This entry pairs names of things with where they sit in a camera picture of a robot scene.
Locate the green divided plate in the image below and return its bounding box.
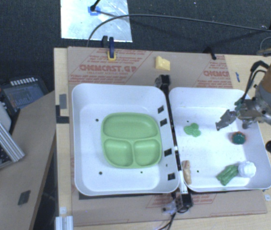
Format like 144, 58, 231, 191
100, 112, 163, 170

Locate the white plastic tray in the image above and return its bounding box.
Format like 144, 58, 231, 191
168, 87, 271, 193
71, 83, 181, 197

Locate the beige toy food piece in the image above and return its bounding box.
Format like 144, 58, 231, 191
181, 160, 193, 185

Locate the green toy vegetable bundle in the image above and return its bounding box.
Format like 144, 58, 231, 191
216, 164, 240, 186

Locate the brown cardboard board red print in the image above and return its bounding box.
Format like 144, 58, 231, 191
67, 46, 268, 227

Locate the black block with thin wires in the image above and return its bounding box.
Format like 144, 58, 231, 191
175, 192, 194, 213
155, 74, 171, 90

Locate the yellow cheese wedge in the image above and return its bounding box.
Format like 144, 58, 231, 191
155, 55, 171, 71

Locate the dark green and orange toy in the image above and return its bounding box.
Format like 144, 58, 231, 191
229, 131, 247, 145

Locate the thin black and white rod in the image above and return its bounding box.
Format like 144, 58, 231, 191
162, 80, 189, 202

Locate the light green toy lettuce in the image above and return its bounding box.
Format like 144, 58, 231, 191
183, 122, 202, 138

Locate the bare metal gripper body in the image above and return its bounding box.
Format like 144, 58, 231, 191
236, 100, 271, 129

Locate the white toy cauliflower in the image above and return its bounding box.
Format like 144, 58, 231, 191
237, 161, 257, 178

